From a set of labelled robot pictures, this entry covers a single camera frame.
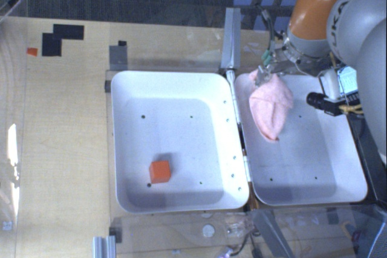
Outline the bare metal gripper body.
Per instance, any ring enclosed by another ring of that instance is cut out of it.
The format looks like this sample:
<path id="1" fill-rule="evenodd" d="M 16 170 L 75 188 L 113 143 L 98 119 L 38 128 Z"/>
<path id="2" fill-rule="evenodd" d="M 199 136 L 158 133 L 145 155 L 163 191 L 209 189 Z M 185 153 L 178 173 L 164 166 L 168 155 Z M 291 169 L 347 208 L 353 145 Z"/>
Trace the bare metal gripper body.
<path id="1" fill-rule="evenodd" d="M 296 74 L 302 54 L 290 45 L 267 49 L 263 54 L 263 72 L 267 74 Z"/>

